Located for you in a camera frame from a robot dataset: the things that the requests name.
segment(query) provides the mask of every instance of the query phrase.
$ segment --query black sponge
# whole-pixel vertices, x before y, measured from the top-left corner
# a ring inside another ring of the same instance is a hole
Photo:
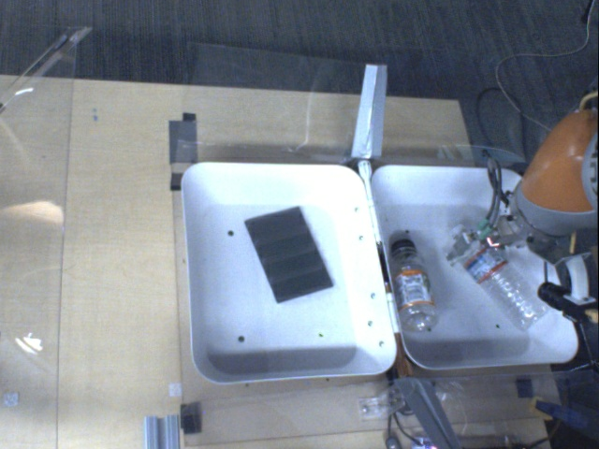
[[[278,303],[333,285],[300,208],[257,216],[245,226]]]

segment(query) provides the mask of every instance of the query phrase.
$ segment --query light wood surface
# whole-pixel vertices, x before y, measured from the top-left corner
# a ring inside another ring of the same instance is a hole
[[[357,110],[352,95],[75,81],[57,362],[61,449],[141,447],[143,417],[177,413],[183,401],[177,384],[189,380],[192,367],[181,337],[188,315],[177,285],[184,271],[176,260],[168,121],[194,112],[200,135],[219,144],[275,139],[293,149],[337,148],[351,144]],[[430,155],[437,144],[467,143],[457,102],[387,101],[390,151]],[[13,424],[8,431],[15,445],[7,449],[20,447],[20,434],[31,430]],[[537,419],[522,424],[526,440],[542,434]],[[218,447],[378,448],[384,446],[383,425]],[[299,435],[302,424],[290,427]]]

